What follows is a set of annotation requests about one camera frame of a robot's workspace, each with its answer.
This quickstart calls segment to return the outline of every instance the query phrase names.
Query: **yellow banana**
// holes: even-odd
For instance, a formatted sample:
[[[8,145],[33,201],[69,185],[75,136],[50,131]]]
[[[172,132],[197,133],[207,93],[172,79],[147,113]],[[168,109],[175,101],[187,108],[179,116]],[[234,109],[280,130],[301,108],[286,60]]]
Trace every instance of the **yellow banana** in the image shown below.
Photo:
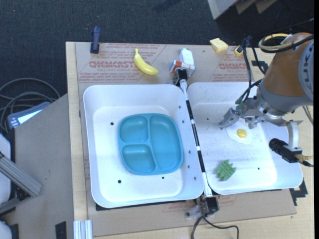
[[[134,64],[143,72],[149,75],[156,75],[159,71],[147,64],[139,54],[139,49],[135,49]]]

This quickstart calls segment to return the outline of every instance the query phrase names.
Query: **dark carpet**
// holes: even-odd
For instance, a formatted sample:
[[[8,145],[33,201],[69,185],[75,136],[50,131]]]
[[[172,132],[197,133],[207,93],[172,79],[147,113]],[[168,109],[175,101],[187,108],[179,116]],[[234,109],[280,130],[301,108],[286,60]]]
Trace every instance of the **dark carpet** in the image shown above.
[[[241,15],[232,6],[217,20],[207,0],[0,0],[0,86],[34,77],[65,94],[65,42],[90,42],[95,26],[102,31],[100,42],[208,45],[219,37],[239,45],[247,35],[259,40],[278,29],[313,33],[314,21],[307,22],[313,17],[314,0],[278,0],[262,14],[254,4]],[[16,96],[29,88],[52,93],[21,82],[0,94]]]

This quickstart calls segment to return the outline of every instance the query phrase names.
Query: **blue divided plate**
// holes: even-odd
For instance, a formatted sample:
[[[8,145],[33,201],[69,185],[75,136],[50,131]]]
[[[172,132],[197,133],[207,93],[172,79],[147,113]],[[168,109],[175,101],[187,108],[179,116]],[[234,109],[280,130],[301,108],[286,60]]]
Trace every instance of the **blue divided plate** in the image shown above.
[[[134,174],[171,173],[183,163],[176,123],[163,114],[137,114],[119,124],[118,140],[125,167]]]

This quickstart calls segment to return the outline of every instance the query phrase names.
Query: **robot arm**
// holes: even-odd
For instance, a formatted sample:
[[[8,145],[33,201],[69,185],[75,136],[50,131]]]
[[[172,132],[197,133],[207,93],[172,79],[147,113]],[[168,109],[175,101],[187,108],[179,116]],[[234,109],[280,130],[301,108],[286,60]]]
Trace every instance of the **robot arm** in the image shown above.
[[[253,98],[239,99],[238,106],[230,108],[219,123],[219,127],[230,126],[243,118],[249,128],[259,122],[270,122],[277,126],[287,126],[289,143],[282,144],[284,152],[276,151],[278,144],[270,144],[270,148],[278,154],[286,156],[286,149],[291,154],[289,162],[298,162],[294,157],[301,154],[298,147],[298,124],[301,121],[286,121],[283,116],[293,112],[300,106],[314,105],[314,40],[313,35],[297,33],[287,35],[279,46],[267,47],[260,41],[261,50],[276,53],[263,79],[253,84],[257,93]]]

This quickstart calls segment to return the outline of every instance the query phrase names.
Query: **toy fried egg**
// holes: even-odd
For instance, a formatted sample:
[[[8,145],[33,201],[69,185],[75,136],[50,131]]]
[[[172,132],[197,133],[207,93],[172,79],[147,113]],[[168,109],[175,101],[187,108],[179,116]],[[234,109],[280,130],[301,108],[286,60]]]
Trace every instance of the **toy fried egg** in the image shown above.
[[[249,129],[240,120],[235,124],[226,128],[226,133],[229,138],[244,144],[251,144],[253,140],[253,131]]]

